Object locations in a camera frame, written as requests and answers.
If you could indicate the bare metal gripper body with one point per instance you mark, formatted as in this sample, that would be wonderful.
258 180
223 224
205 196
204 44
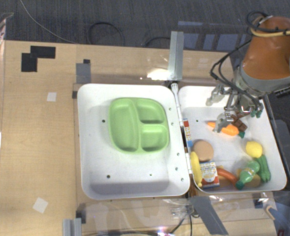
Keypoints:
243 102

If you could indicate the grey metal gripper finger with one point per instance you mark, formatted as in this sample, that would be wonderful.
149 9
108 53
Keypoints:
221 122
215 96

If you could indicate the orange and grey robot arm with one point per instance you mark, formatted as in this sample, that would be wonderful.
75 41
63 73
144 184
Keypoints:
267 55

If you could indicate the orange carrot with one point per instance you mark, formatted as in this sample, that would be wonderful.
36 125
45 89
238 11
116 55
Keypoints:
231 129

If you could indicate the brown chocolate bar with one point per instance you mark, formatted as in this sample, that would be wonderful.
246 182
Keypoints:
240 124

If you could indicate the white plastic tray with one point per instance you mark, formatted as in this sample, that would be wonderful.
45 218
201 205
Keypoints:
223 146
98 136

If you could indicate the brown round biscuit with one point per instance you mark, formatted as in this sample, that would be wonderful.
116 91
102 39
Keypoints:
203 151

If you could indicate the white packet with red print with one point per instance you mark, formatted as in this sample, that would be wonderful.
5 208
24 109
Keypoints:
187 131

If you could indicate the thin black and white rod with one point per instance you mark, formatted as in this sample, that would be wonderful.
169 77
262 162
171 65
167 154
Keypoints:
177 102

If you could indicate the yellow lemon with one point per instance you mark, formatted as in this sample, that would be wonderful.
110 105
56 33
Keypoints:
254 149

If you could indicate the yellow banana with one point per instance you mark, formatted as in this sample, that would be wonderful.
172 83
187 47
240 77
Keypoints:
196 167

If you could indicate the red sausage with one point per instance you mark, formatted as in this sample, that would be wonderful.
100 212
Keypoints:
227 174

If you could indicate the red and blue carton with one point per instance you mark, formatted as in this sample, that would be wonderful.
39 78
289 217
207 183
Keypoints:
209 174

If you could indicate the green plastic bottle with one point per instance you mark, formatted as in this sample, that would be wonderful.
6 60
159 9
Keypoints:
248 173

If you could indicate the tan hot dog bun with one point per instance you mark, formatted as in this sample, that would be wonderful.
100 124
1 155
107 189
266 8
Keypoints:
224 182

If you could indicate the green cucumber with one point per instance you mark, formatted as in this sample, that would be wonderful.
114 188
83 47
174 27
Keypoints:
265 168

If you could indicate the green divided plate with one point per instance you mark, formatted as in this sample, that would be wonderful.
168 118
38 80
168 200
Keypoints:
125 126

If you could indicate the black cylinder on white bracket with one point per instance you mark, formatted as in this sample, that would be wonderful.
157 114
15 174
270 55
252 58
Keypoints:
286 90

